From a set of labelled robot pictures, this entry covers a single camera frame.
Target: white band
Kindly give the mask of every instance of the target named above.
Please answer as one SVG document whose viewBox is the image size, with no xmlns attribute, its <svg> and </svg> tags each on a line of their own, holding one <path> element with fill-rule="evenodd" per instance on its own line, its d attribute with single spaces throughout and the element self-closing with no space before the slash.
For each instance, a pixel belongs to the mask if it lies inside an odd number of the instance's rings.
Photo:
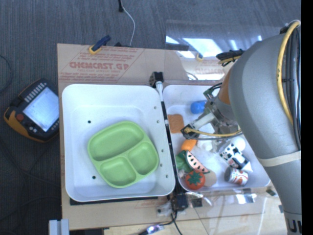
<svg viewBox="0 0 313 235">
<path fill-rule="evenodd" d="M 275 158 L 271 158 L 271 159 L 259 159 L 259 162 L 261 165 L 263 165 L 264 167 L 271 167 L 271 166 L 276 166 L 276 165 L 282 165 L 285 163 L 289 163 L 295 160 L 300 160 L 301 159 L 301 151 L 297 151 L 297 152 L 293 152 L 287 155 L 282 155 L 282 156 L 278 156 Z"/>
</svg>

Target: dark gray floor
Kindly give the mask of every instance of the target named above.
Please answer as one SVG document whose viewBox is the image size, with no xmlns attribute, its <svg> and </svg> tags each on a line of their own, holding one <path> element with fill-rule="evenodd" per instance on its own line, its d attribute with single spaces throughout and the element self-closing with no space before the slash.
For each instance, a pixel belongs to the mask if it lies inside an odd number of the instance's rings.
<svg viewBox="0 0 313 235">
<path fill-rule="evenodd" d="M 167 20 L 273 27 L 301 20 L 301 0 L 122 3 L 135 21 L 132 46 L 139 48 L 165 48 Z M 0 94 L 0 113 L 39 78 L 57 85 L 57 43 L 89 45 L 109 34 L 109 46 L 129 45 L 132 33 L 133 22 L 118 12 L 117 0 L 0 0 L 0 55 L 14 71 L 12 83 Z M 0 59 L 0 89 L 8 78 L 9 68 Z M 31 141 L 1 117 L 0 141 L 0 234 L 48 234 L 48 221 L 61 218 L 59 139 Z M 49 183 L 26 177 L 26 171 Z"/>
</svg>

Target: orange carrot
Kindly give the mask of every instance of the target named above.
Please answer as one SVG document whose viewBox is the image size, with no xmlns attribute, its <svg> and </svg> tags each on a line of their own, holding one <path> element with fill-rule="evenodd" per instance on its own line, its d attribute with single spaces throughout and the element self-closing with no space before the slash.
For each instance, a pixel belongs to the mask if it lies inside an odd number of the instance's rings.
<svg viewBox="0 0 313 235">
<path fill-rule="evenodd" d="M 184 143 L 181 145 L 181 150 L 191 151 L 193 147 L 196 145 L 197 140 L 195 139 L 186 139 Z"/>
</svg>

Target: handheld device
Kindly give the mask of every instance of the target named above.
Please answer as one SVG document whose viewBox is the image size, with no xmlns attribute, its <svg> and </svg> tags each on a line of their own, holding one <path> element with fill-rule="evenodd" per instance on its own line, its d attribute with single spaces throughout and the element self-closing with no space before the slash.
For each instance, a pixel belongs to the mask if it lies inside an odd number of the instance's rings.
<svg viewBox="0 0 313 235">
<path fill-rule="evenodd" d="M 4 120 L 21 135 L 47 142 L 59 133 L 59 97 L 55 86 L 39 79 L 26 87 L 4 113 Z"/>
</svg>

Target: red tomato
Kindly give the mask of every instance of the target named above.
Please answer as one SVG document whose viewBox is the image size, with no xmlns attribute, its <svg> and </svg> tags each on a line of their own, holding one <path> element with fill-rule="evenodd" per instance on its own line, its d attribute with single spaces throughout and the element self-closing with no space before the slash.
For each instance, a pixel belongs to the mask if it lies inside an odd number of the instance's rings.
<svg viewBox="0 0 313 235">
<path fill-rule="evenodd" d="M 198 190 L 204 186 L 205 176 L 202 172 L 192 170 L 187 174 L 185 182 L 191 190 Z"/>
</svg>

